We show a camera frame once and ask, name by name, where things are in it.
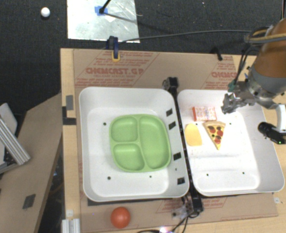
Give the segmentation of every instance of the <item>red ball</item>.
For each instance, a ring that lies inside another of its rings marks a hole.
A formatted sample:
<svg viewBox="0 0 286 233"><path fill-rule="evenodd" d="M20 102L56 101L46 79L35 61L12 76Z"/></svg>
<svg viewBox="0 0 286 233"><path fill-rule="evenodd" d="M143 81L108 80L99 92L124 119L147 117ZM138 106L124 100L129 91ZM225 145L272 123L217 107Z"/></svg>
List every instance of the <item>red ball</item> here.
<svg viewBox="0 0 286 233"><path fill-rule="evenodd" d="M131 220L130 213L124 207L116 208L110 215L110 221L118 229L127 227L128 224L130 223L130 220Z"/></svg>

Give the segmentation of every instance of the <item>metal plate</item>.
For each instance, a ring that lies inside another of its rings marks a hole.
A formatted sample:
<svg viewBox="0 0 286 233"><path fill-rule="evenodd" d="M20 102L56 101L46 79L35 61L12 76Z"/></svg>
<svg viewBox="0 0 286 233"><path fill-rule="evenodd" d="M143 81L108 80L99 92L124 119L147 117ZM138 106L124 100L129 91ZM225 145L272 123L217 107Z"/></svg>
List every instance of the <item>metal plate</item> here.
<svg viewBox="0 0 286 233"><path fill-rule="evenodd" d="M100 41L111 35L119 41L138 38L134 0L111 0L107 13L99 15L96 7L102 7L106 1L67 0L68 38Z"/></svg>

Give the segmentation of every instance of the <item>black floor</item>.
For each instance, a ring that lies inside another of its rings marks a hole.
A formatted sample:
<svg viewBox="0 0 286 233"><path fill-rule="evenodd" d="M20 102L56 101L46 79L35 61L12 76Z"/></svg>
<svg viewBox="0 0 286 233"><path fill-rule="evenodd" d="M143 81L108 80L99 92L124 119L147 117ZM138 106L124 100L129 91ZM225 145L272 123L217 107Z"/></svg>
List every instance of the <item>black floor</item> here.
<svg viewBox="0 0 286 233"><path fill-rule="evenodd" d="M282 0L135 0L140 36L188 31L252 30L280 19ZM51 10L42 20L40 9ZM145 40L123 50L240 54L241 33L214 33ZM0 0L0 105L19 114L60 91L60 48L103 48L103 42L67 39L67 0ZM59 211L60 193L46 213ZM49 226L57 225L57 219Z"/></svg>

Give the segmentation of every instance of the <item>pepperoni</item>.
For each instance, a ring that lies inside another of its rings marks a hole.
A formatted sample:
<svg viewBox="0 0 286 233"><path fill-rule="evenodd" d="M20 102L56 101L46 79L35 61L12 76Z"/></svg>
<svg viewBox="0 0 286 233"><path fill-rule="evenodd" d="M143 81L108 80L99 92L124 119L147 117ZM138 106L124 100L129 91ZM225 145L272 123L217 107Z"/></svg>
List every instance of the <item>pepperoni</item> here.
<svg viewBox="0 0 286 233"><path fill-rule="evenodd" d="M219 136L223 136L223 135L224 135L224 132L223 132L223 131L221 131L221 130L218 130L218 131L217 131L217 135L219 135Z"/></svg>

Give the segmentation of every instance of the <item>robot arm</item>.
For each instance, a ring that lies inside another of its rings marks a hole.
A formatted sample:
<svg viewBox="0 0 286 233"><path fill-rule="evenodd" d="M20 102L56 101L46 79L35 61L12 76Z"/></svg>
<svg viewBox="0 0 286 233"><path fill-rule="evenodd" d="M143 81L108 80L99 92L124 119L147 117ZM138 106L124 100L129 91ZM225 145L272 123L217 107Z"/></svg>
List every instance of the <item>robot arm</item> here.
<svg viewBox="0 0 286 233"><path fill-rule="evenodd" d="M264 37L253 37L264 32ZM255 103L267 109L275 109L278 117L277 126L261 123L259 131L278 144L286 143L286 104L276 104L273 99L286 91L286 18L274 27L260 29L251 34L246 42L253 47L261 46L258 56L249 68L245 81L237 81L245 63L241 58L238 75L229 84L228 94L223 100L223 113L236 111L238 107Z"/></svg>

